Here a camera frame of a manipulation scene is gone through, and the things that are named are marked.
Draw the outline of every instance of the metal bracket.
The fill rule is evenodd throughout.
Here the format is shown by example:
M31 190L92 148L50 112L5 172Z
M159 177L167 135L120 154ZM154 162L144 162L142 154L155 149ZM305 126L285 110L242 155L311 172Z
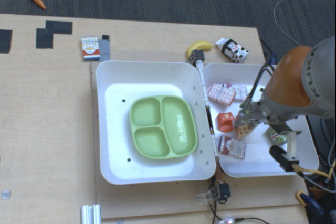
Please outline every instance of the metal bracket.
M81 207L81 224L101 224L100 205Z
M191 65L196 66L197 61L201 60L203 62L205 60L204 51L193 50L188 60Z
M229 184L226 182L218 183L212 186L208 191L199 193L196 195L196 201L198 204L209 205L213 201L225 201L231 197Z
M286 172L293 172L294 169L292 165L299 164L299 159L297 159L296 157L288 156L287 152L277 145L273 145L269 149L269 154L280 164L280 167Z

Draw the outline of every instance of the black tape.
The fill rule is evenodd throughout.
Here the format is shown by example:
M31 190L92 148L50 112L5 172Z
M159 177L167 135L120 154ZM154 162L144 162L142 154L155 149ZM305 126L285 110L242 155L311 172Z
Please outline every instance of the black tape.
M37 49L52 49L53 34L49 33L48 29L36 29L36 48Z
M46 28L52 34L72 34L72 22L46 21Z
M0 29L0 54L8 54L12 44L12 30Z

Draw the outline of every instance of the wooden table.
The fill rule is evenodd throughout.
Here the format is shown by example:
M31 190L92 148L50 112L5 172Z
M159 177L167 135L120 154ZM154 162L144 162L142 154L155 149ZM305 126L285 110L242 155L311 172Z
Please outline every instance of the wooden table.
M46 20L73 22L73 33L54 34L53 49L36 49L36 28ZM4 14L0 29L13 30L10 53L0 54L0 191L12 192L0 199L0 223L80 223L80 207L95 203L102 204L103 223L211 223L208 207L194 202L208 182L155 183L146 192L104 186L115 195L98 201L91 67L80 39L109 35L112 60L186 62L193 42L227 37L250 51L246 63L264 63L257 29ZM229 62L218 48L205 57L205 64ZM218 208L221 217L308 222L294 198L305 189L298 176L226 179L232 197ZM151 200L148 189L162 187L168 199ZM127 199L130 188L144 193L142 199Z

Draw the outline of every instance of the black cable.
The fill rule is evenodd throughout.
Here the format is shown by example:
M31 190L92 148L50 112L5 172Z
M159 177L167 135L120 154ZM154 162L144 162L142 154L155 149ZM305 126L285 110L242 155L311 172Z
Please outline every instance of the black cable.
M219 202L221 205L224 205L224 204L226 204L227 199L225 199L224 201L220 201L220 200L218 200L217 202Z
M270 51L270 53L272 54L272 56L274 56L276 62L279 62L278 57L274 54L274 52L271 50L271 48L269 47L269 45L262 39L260 39L260 41L265 45L265 47Z
M263 222L265 224L270 224L270 223L264 221L261 218L235 218L235 222L241 222L241 221L244 221L244 220L247 220L247 219L255 219L255 220L259 220L259 221L261 221L261 222Z
M253 84L253 86L252 86L252 89L251 89L251 91L250 91L250 93L249 93L247 99L245 100L245 102L243 102L243 103L240 105L240 107L243 107L243 112L247 109L247 106L250 105L250 103L251 103L251 101L252 101L252 98L253 98L253 95L254 95L254 93L255 93L255 91L256 91L256 88L257 88L257 86L258 86L258 84L259 84L259 81L260 81L262 75L264 74L264 72L267 71L267 72L272 76L272 73L268 70L267 67L270 67L270 68L272 69L272 71L274 71L274 67L273 67L272 65L267 64L267 63L264 64L264 65L261 67L261 69L260 69L260 71L258 72L257 78L256 78L256 80L255 80L255 82L254 82L254 84Z
M322 130L323 137L324 137L326 143L328 144L328 146L330 147L331 144L330 144L329 140L327 139L326 133L324 132L324 129L323 129L323 126L322 126L322 118L320 118L320 127L321 127L321 130Z
M217 218L218 220L222 220L218 215L217 215L217 201L215 201L215 210L212 209L212 206L211 204L210 205L210 209L211 209L211 212L214 214L214 218L212 219L212 224L215 223L215 219Z

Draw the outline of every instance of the small box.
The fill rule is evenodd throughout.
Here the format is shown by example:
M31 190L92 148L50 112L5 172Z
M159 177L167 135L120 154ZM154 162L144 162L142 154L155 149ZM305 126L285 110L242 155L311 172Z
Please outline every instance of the small box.
M208 97L211 101L230 106L236 95L234 88L225 88L223 84L213 83L208 91Z
M249 126L248 124L238 127L236 129L237 139L242 139L244 136L251 133L254 129L255 126Z
M245 158L246 143L232 139L231 137L222 136L219 146L219 152L236 159Z
M216 42L216 45L224 55L235 63L243 63L249 54L248 50L232 39L221 38Z
M84 61L100 59L100 51L97 37L83 37L82 39Z
M266 130L266 134L274 145L281 146L287 142L287 137L285 135L278 134L272 127Z
M234 101L236 101L236 102L241 102L242 103L247 98L247 88L246 88L246 86L232 85L232 84L229 84L229 83L225 83L224 87L226 87L226 88L233 87L233 89L236 91L236 95L235 95L235 98L234 98Z

